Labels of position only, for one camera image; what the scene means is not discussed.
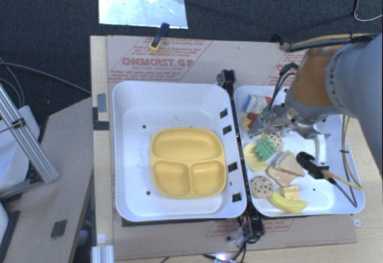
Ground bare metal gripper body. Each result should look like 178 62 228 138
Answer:
267 104 318 139

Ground red and yellow fries packet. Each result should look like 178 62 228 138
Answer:
241 112 262 134

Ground round tan waffle biscuit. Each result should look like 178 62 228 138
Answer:
260 132 284 152

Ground thin black and white rod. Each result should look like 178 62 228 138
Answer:
226 82 256 221

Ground green ridged toy vegetable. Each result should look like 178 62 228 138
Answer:
254 137 276 163

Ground blue and yellow carton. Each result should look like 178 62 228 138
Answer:
241 94 272 115

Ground yellow round slice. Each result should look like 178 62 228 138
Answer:
243 142 269 173

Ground tan triangular sandwich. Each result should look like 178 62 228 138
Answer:
274 149 306 178

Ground tan bread slice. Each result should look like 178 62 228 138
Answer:
266 164 297 188

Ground round chocolate chip biscuit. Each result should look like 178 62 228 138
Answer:
249 175 275 200

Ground yellow cheese wedge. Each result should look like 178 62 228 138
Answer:
279 184 301 201

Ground yellow divided plate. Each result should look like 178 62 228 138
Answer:
149 127 227 200

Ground yellow banana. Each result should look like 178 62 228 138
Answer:
268 190 309 213

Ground white plastic tray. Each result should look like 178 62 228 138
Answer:
233 85 366 217
112 80 248 223

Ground brown cardboard board red print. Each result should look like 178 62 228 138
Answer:
106 35 358 261

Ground black cylinder on white bracket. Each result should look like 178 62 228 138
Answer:
296 133 332 181

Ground black block with thin wires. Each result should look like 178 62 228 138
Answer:
238 214 266 245
216 69 236 88

